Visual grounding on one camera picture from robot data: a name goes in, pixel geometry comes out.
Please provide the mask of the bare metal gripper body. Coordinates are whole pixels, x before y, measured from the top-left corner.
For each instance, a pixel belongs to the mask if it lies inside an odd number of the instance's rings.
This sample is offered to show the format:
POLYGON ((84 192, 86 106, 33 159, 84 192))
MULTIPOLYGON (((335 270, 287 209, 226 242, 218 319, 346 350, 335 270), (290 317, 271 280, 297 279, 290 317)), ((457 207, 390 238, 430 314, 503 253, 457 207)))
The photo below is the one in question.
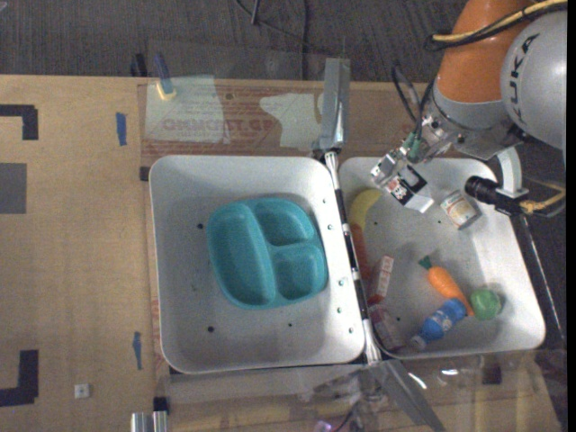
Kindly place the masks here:
POLYGON ((458 105, 453 111, 427 105, 408 108, 409 133, 394 149, 394 160, 417 164, 450 150, 487 161, 518 144, 518 127, 501 105, 458 105))

